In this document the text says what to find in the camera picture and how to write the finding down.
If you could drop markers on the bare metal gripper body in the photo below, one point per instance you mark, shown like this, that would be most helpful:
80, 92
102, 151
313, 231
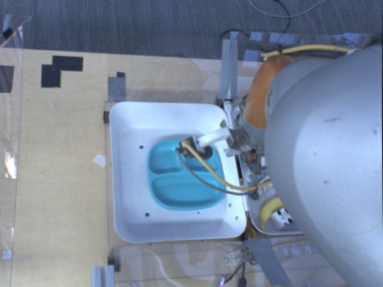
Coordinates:
243, 140

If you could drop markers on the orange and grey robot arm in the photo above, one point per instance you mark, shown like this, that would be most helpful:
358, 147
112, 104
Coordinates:
329, 160

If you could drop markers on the yellow banana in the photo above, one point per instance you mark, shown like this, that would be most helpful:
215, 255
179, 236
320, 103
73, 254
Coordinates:
267, 209

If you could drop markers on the blue divided plate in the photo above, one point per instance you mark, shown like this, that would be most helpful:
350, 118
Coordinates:
179, 190

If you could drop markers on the white printed can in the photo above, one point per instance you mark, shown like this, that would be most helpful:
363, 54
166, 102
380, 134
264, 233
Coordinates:
279, 218

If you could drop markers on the white plastic tray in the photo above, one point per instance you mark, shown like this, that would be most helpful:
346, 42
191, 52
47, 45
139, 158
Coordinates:
269, 231
131, 190

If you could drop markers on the black cylinder on white bracket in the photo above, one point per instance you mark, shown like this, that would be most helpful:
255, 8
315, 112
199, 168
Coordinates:
214, 136

